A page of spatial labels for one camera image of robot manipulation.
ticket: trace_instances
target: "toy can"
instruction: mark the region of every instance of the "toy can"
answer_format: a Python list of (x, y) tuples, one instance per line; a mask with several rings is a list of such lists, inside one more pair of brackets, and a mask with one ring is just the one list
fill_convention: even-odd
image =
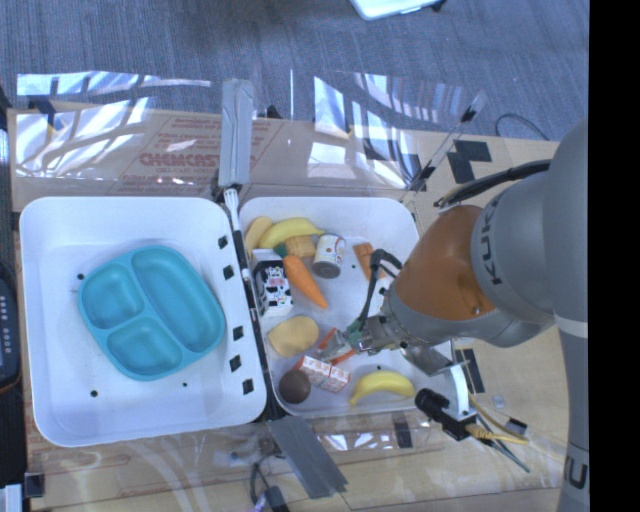
[(332, 234), (322, 235), (316, 245), (311, 270), (320, 277), (338, 277), (344, 258), (344, 246), (344, 238)]

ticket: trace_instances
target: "brown round fruit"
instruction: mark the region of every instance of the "brown round fruit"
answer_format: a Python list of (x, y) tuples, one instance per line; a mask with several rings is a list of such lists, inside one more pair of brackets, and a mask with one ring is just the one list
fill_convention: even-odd
[(280, 395), (285, 402), (299, 404), (311, 393), (311, 382), (301, 370), (289, 370), (280, 379)]

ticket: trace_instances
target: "toy carrot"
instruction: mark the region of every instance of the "toy carrot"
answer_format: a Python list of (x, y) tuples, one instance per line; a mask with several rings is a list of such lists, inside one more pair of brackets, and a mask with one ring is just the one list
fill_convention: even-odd
[(282, 263), (289, 282), (322, 309), (327, 309), (327, 300), (302, 259), (295, 254), (287, 254)]

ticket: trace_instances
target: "toy banana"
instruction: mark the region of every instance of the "toy banana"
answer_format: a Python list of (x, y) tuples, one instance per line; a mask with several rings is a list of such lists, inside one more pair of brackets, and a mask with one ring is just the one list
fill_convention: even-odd
[(301, 235), (322, 235), (324, 230), (318, 229), (306, 217), (291, 217), (281, 220), (271, 226), (260, 237), (258, 247), (260, 249), (273, 249), (287, 238)]
[(368, 373), (356, 383), (349, 404), (354, 406), (361, 398), (378, 391), (390, 391), (406, 397), (414, 396), (416, 393), (411, 381), (401, 373), (378, 370)]

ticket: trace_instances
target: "blue plate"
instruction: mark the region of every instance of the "blue plate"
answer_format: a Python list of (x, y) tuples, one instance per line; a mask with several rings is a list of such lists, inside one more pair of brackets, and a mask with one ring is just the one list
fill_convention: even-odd
[(101, 265), (83, 281), (80, 313), (125, 375), (154, 380), (211, 351), (225, 333), (222, 308), (179, 252), (153, 245)]

